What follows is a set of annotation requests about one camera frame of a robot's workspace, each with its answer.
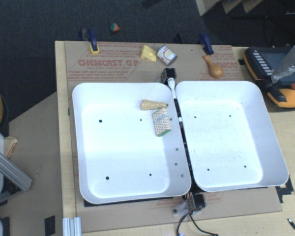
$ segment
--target wooden table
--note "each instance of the wooden table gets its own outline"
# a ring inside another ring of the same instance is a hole
[[[246,48],[233,47],[236,58],[241,59]],[[68,88],[67,71],[65,57],[65,42],[55,42],[56,70],[57,70],[57,94],[59,112],[59,141],[61,160],[61,183],[62,183],[62,206],[63,217],[73,218],[77,216],[74,191],[73,162],[71,149],[70,120],[68,116]],[[295,111],[277,111],[271,106],[269,99],[265,99],[269,115],[284,154],[287,167],[295,189]],[[295,235],[287,219],[291,218],[295,222],[295,192],[283,197],[283,211],[276,213],[266,213],[241,217],[231,217],[222,219],[210,219],[199,221],[199,226],[203,230],[219,233],[223,236],[233,235]],[[84,236],[112,236],[112,235],[176,235],[176,224],[154,225],[146,227],[136,227],[111,231],[101,231],[84,233]],[[187,236],[202,235],[192,224],[185,222],[180,227],[180,233]]]

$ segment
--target black connector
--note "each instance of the black connector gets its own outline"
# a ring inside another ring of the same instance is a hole
[[[175,68],[168,68],[165,67],[162,74],[161,74],[161,82],[165,85],[168,85],[167,80],[169,78],[176,78],[176,70]]]
[[[203,209],[204,207],[206,207],[206,202],[205,202],[205,198],[203,196],[203,194],[193,194],[193,200],[195,201],[195,209],[194,211],[199,211],[201,209]]]

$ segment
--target black cable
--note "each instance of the black cable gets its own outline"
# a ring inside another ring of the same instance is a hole
[[[290,223],[290,225],[294,228],[294,230],[295,230],[295,224],[294,224],[294,222],[290,219],[290,218],[288,218],[287,219],[288,220],[288,222]]]
[[[186,214],[186,215],[184,215],[183,217],[180,218],[180,220],[179,220],[179,222],[177,224],[177,228],[176,228],[176,236],[179,236],[180,235],[180,233],[179,233],[179,227],[180,227],[182,221],[185,219],[185,217],[187,217],[187,215],[188,214]]]
[[[0,95],[2,102],[3,102],[3,117],[2,117],[2,121],[0,123],[0,126],[3,126],[4,124],[7,123],[8,119],[9,119],[9,107],[8,104],[5,100],[5,98],[2,96],[2,94]]]
[[[189,217],[191,218],[193,224],[196,226],[196,228],[200,231],[200,232],[203,232],[205,234],[209,234],[209,235],[212,235],[212,236],[218,236],[218,234],[214,234],[214,233],[209,233],[209,232],[206,232],[206,231],[203,231],[200,229],[200,227],[198,227],[198,225],[196,224],[196,222],[193,220],[192,216],[191,216],[191,213],[189,213]]]
[[[209,233],[209,232],[203,231],[203,230],[202,230],[202,229],[196,224],[196,222],[193,220],[193,217],[191,216],[191,213],[188,213],[188,214],[186,214],[186,215],[184,215],[183,217],[180,218],[180,220],[179,220],[179,222],[178,222],[178,224],[177,224],[177,229],[176,229],[176,235],[177,235],[177,236],[180,235],[180,233],[179,233],[179,227],[180,227],[181,223],[183,222],[183,220],[186,218],[187,215],[189,215],[189,217],[191,218],[191,221],[193,222],[193,224],[196,226],[196,228],[197,228],[200,232],[202,232],[202,233],[204,233],[204,234],[209,234],[209,235],[212,235],[212,236],[218,236],[218,234],[214,234],[214,233]]]
[[[289,10],[282,5],[270,6],[269,0],[266,0],[266,2],[267,2],[267,11],[266,11],[267,16],[263,20],[263,33],[264,33],[266,45],[269,47],[273,46],[274,38],[275,38],[277,31],[279,29],[284,31],[285,33],[287,33],[289,35],[289,40],[293,39],[293,42],[294,42],[295,41],[295,33],[291,32],[288,28],[284,27],[282,24],[278,23],[275,19],[273,19],[273,16],[275,16],[275,14],[272,14],[273,10],[280,9],[285,12],[286,16],[288,16]],[[266,21],[270,21],[276,26],[273,33],[272,33],[272,36],[270,37],[270,41],[268,40],[268,37],[266,35]]]

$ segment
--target orange object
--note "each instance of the orange object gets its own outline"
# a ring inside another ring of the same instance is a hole
[[[279,102],[269,92],[267,93],[267,95],[276,105],[281,108],[295,108],[295,89],[282,88],[279,89],[279,91],[285,96],[286,101]]]
[[[110,31],[112,31],[112,32],[120,31],[120,27],[116,23],[113,23],[110,26]]]
[[[222,67],[220,65],[213,63],[213,61],[210,58],[210,55],[204,56],[203,59],[207,62],[208,66],[210,68],[211,75],[214,78],[218,79],[223,76],[224,71],[223,71]]]

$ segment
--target blue clamp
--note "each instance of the blue clamp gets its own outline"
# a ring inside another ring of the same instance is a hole
[[[89,35],[89,41],[90,41],[92,53],[94,54],[99,53],[99,48],[98,48],[98,44],[95,37],[95,31],[92,28],[88,29],[88,35]]]
[[[198,35],[198,40],[202,45],[205,45],[203,47],[203,50],[205,51],[206,54],[212,55],[214,53],[212,46],[211,46],[210,38],[205,32],[201,32]]]
[[[182,41],[179,33],[177,33],[176,36],[173,38],[173,43],[174,44],[183,44],[183,41]]]
[[[89,47],[92,54],[99,53],[99,47],[96,41],[95,31],[92,28],[88,29],[88,33],[85,27],[81,28],[81,30],[79,31],[79,40],[90,42]]]

